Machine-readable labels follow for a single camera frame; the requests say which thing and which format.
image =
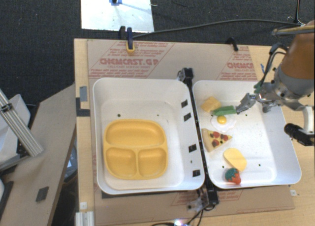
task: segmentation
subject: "toy strawberry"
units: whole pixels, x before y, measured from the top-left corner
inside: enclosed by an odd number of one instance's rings
[[[236,168],[230,168],[225,173],[225,178],[228,182],[234,182],[237,185],[241,183],[240,172]]]

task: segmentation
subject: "toy fried egg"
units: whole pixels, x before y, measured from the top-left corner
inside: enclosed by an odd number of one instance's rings
[[[227,132],[235,126],[236,119],[233,115],[213,116],[210,122],[218,131]]]

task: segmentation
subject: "egg white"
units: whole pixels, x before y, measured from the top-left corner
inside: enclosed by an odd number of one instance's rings
[[[220,132],[227,132],[232,129],[236,124],[236,118],[233,115],[225,115],[226,123],[220,124],[217,122],[217,116],[213,116],[210,120],[212,126]]]

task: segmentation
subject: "pepperoni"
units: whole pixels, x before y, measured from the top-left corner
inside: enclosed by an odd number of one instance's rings
[[[213,136],[214,136],[215,138],[218,138],[218,137],[220,137],[220,133],[214,131],[214,132],[213,132]]]
[[[214,139],[213,141],[212,141],[212,146],[213,147],[216,147],[216,146],[218,146],[219,145],[219,142],[216,140],[216,139]]]

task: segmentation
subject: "egg yolk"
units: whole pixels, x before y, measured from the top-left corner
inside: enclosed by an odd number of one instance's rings
[[[226,117],[225,116],[218,116],[217,122],[221,125],[224,125],[226,123]]]

